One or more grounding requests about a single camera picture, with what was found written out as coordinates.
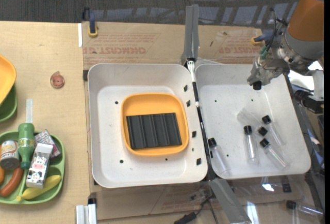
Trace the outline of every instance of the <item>green bottle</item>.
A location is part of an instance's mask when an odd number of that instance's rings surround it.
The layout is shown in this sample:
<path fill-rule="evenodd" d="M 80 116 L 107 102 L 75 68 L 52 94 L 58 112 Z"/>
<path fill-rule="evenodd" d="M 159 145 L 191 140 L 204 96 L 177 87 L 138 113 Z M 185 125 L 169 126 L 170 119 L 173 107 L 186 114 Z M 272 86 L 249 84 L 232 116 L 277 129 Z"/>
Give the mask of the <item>green bottle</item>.
<path fill-rule="evenodd" d="M 32 123 L 22 123 L 19 125 L 18 152 L 22 158 L 21 168 L 30 168 L 31 156 L 35 150 L 35 127 Z"/>

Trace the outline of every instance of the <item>green plate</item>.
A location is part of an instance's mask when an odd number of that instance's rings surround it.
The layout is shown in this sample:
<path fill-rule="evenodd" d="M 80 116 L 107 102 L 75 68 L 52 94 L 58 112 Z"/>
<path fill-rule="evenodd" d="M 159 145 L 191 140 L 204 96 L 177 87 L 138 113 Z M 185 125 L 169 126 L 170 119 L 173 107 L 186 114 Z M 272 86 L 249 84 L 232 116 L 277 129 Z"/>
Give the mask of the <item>green plate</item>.
<path fill-rule="evenodd" d="M 20 196 L 24 190 L 26 189 L 25 186 L 25 180 L 27 176 L 28 170 L 24 171 L 23 178 L 18 185 L 18 187 L 8 196 L 8 197 L 2 197 L 0 196 L 0 203 L 5 204 L 37 204 L 42 203 L 51 200 L 54 198 L 59 191 L 61 190 L 63 178 L 64 178 L 64 163 L 65 163 L 65 152 L 64 152 L 64 146 L 62 141 L 56 137 L 55 135 L 51 134 L 53 141 L 55 142 L 57 148 L 60 150 L 61 154 L 57 156 L 54 159 L 51 159 L 49 163 L 49 168 L 47 172 L 47 177 L 51 175 L 59 174 L 61 175 L 61 181 L 52 189 L 48 190 L 47 192 L 29 200 L 22 199 L 21 201 L 17 201 L 16 197 Z M 2 144 L 6 140 L 16 140 L 18 141 L 19 138 L 19 132 L 18 131 L 8 131 L 5 133 L 0 134 L 0 144 Z M 0 184 L 0 189 L 2 189 L 10 180 L 12 176 L 12 170 L 6 170 L 5 171 L 5 179 Z"/>
<path fill-rule="evenodd" d="M 5 100 L 0 105 L 0 123 L 14 115 L 17 109 L 17 96 L 15 84 L 12 86 Z"/>

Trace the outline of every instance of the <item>yellow bowl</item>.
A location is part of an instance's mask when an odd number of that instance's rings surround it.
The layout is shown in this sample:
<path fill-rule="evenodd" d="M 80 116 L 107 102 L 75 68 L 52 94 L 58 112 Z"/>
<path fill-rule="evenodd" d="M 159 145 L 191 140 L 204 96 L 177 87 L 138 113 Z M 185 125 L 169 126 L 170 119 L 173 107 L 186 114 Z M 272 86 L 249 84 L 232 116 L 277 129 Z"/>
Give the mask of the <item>yellow bowl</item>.
<path fill-rule="evenodd" d="M 127 116 L 175 113 L 181 145 L 132 149 L 130 146 Z M 126 97 L 121 105 L 121 127 L 124 142 L 131 153 L 141 156 L 159 156 L 178 153 L 189 141 L 187 117 L 182 102 L 169 93 L 137 93 Z"/>
<path fill-rule="evenodd" d="M 0 105 L 3 103 L 16 81 L 16 69 L 5 57 L 0 55 Z"/>

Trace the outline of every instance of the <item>toy sausage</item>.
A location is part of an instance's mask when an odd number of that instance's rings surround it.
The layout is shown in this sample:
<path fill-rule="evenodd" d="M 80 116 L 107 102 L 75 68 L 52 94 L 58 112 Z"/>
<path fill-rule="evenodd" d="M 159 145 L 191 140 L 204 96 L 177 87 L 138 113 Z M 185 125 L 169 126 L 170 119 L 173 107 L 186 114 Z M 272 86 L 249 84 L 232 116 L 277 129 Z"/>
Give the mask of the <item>toy sausage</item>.
<path fill-rule="evenodd" d="M 5 187 L 2 188 L 2 190 L 0 191 L 0 195 L 2 195 L 3 197 L 8 197 L 20 183 L 20 181 L 23 177 L 23 172 L 24 172 L 24 170 L 21 169 L 20 166 L 16 167 L 14 169 L 14 172 L 12 173 L 11 179 L 5 185 Z"/>
<path fill-rule="evenodd" d="M 0 184 L 5 178 L 5 170 L 0 166 Z"/>

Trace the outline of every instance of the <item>clear plastic tube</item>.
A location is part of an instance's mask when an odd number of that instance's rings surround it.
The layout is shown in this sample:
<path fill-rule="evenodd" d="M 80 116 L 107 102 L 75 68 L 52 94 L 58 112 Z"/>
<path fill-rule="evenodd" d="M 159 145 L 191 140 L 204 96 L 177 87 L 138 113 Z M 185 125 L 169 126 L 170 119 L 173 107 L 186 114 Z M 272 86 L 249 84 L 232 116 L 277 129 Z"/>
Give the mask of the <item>clear plastic tube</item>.
<path fill-rule="evenodd" d="M 319 220 L 321 220 L 323 218 L 323 210 L 313 206 L 313 205 L 309 205 L 306 204 L 304 202 L 295 202 L 292 200 L 287 200 L 286 201 L 286 206 L 288 209 L 290 210 L 297 210 L 299 212 L 302 212 L 304 214 L 307 214 L 309 216 L 315 216 L 317 217 Z"/>
<path fill-rule="evenodd" d="M 258 131 L 262 127 L 261 121 L 258 121 L 258 119 L 246 108 L 243 108 L 237 114 L 237 119 L 243 126 L 249 124 L 254 131 Z"/>
<path fill-rule="evenodd" d="M 224 155 L 220 146 L 217 145 L 216 140 L 214 138 L 210 138 L 208 139 L 208 144 L 210 147 L 210 151 L 212 152 L 211 162 L 214 171 L 220 177 L 225 177 L 226 175 L 230 175 L 230 168 L 226 160 L 226 156 Z"/>
<path fill-rule="evenodd" d="M 270 140 L 277 146 L 282 146 L 285 144 L 280 134 L 278 133 L 275 124 L 272 122 L 271 118 L 267 115 L 262 118 L 262 121 L 265 124 L 265 128 L 270 132 Z"/>
<path fill-rule="evenodd" d="M 287 159 L 279 152 L 279 150 L 269 143 L 266 139 L 260 142 L 263 150 L 269 160 L 279 169 L 283 170 L 289 166 Z"/>
<path fill-rule="evenodd" d="M 246 160 L 249 164 L 259 165 L 259 152 L 257 141 L 252 132 L 251 126 L 245 126 L 244 128 L 244 147 Z"/>

